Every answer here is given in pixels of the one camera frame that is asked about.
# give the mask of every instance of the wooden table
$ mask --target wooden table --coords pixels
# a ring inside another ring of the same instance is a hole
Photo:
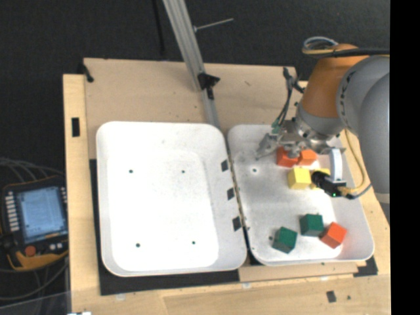
[[[375,242],[377,274],[366,262],[239,269],[240,282],[102,296],[98,277],[89,159],[95,133],[110,120],[205,122],[201,96],[182,62],[86,58],[94,78],[63,76],[72,311],[96,314],[390,314],[390,228],[373,191],[362,205]],[[221,130],[270,124],[285,101],[283,67],[206,64],[220,77],[215,102]],[[288,67],[292,75],[295,69]],[[298,101],[293,94],[291,104]],[[290,109],[288,117],[294,114]],[[73,124],[79,123],[79,134]],[[353,136],[352,141],[358,147]],[[360,172],[347,156],[355,183]],[[329,300],[333,292],[335,301]]]

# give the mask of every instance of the yellow block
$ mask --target yellow block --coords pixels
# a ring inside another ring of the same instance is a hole
[[[313,170],[310,171],[310,173],[312,174],[315,171],[321,171],[325,174],[331,175],[331,171],[328,168],[313,169]],[[311,188],[313,190],[319,190],[320,189],[315,184],[313,184],[312,182],[310,183],[309,188]]]
[[[311,184],[309,169],[294,167],[287,174],[290,189],[305,189]]]

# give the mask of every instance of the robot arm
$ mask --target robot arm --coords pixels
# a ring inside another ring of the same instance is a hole
[[[357,48],[347,44],[330,46],[342,56],[319,59],[291,121],[273,124],[257,157],[278,146],[294,158],[310,148],[328,154],[329,140],[343,129],[360,142],[367,174],[379,202],[390,202],[389,180],[389,56],[354,55]]]

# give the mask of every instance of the aluminum extrusion bar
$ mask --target aluminum extrusion bar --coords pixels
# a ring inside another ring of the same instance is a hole
[[[163,4],[171,21],[181,55],[187,65],[188,71],[192,75],[194,87],[202,93],[207,122],[220,128],[215,102],[209,98],[207,92],[201,89],[198,80],[198,75],[205,73],[205,68],[185,1],[163,0]]]

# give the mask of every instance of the screen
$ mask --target screen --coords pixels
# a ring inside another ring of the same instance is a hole
[[[16,196],[21,206],[22,229],[26,243],[41,240],[48,234],[67,233],[58,187],[19,192]]]

